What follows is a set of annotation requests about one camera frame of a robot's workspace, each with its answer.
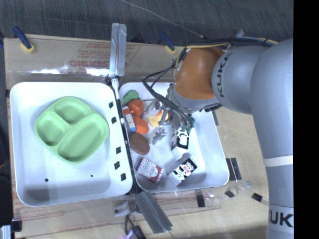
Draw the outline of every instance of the thin white wire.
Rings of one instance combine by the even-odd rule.
[[[181,27],[181,28],[183,28],[183,29],[185,29],[185,30],[187,30],[187,31],[189,31],[189,32],[191,32],[191,33],[193,33],[193,34],[195,34],[195,35],[197,35],[197,36],[203,38],[203,35],[200,35],[200,34],[194,32],[194,31],[192,31],[192,30],[190,30],[190,29],[188,29],[188,28],[186,28],[186,27],[184,27],[184,26],[181,26],[181,25],[179,25],[179,24],[176,24],[175,22],[172,22],[172,21],[170,21],[169,19],[166,19],[166,18],[162,17],[161,15],[158,15],[157,13],[155,13],[155,12],[153,12],[153,11],[151,11],[151,10],[148,10],[148,9],[146,9],[146,8],[143,8],[143,7],[140,7],[140,6],[138,6],[138,5],[135,5],[135,4],[130,3],[130,2],[128,2],[128,1],[125,1],[125,0],[120,0],[120,1],[122,1],[122,2],[124,2],[124,3],[126,3],[126,4],[129,4],[129,5],[133,6],[133,7],[136,7],[136,8],[138,8],[138,9],[142,9],[142,10],[144,10],[144,11],[147,11],[147,12],[149,12],[149,13],[155,15],[156,17],[159,17],[160,19],[162,19],[162,20],[164,20],[164,21],[166,21],[166,22],[168,22],[168,23],[170,23],[170,24],[173,24],[173,25],[175,25],[175,26]]]

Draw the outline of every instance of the white container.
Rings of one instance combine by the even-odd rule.
[[[81,164],[62,161],[37,138],[34,124],[55,100],[74,96],[103,116],[110,135]],[[10,92],[16,191],[29,206],[116,197],[133,179],[113,91],[102,83],[23,82]]]
[[[169,83],[156,83],[154,90],[166,96],[168,87]],[[154,98],[142,83],[124,84],[119,91],[120,98],[131,90],[136,90],[142,101]],[[137,183],[143,190],[153,193],[193,190],[220,187],[228,182],[229,170],[212,113],[195,112],[192,116],[195,118],[195,127],[190,132],[188,152],[181,159],[194,155],[198,162],[197,169],[178,186],[168,178],[168,175],[181,164],[181,160],[176,160],[171,151],[173,132],[172,127],[166,125],[167,136],[151,145],[147,155],[141,156],[131,150],[135,170],[143,157],[164,169],[157,184],[136,174]]]

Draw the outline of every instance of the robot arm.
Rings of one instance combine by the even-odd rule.
[[[168,98],[185,113],[221,104],[252,114],[269,185],[267,238],[294,238],[293,40],[191,49]]]

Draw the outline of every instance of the green tray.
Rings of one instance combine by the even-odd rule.
[[[36,120],[35,134],[63,161],[82,163],[109,136],[107,121],[90,105],[76,97],[63,97]]]

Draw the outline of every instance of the white stripe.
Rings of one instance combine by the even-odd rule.
[[[281,165],[292,165],[294,163],[294,156],[282,156],[274,158],[264,158],[264,166],[281,166]]]

